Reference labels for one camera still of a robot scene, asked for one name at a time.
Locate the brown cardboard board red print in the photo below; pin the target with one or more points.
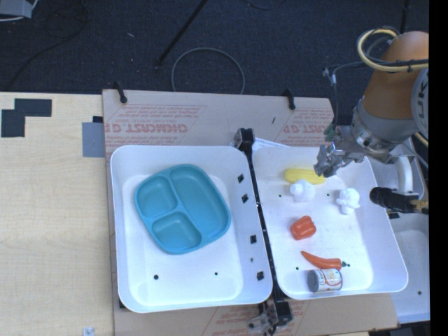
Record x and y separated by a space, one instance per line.
217 117

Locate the blue divided plate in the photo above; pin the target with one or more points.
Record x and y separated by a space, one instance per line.
182 208

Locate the small white can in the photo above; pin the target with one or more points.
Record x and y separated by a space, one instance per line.
327 280

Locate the yellow corn cob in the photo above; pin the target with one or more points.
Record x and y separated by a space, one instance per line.
301 176

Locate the white plastic tray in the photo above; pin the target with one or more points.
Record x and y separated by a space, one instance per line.
189 282
336 243

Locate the orange chili pepper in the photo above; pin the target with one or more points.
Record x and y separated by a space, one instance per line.
322 260

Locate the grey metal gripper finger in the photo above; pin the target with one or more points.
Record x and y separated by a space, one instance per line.
336 164
323 159

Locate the white toy cauliflower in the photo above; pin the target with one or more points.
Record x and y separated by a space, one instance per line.
348 201
303 191

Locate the white paper slip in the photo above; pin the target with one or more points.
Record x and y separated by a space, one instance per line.
271 143

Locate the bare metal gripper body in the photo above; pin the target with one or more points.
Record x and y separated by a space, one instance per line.
353 149

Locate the thin black rod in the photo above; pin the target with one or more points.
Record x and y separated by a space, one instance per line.
262 215

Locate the black cylinder on white bracket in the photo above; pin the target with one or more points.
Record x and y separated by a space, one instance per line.
388 198

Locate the orange bell pepper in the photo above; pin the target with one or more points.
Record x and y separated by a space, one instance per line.
303 228

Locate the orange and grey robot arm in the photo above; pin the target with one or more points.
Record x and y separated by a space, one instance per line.
392 82

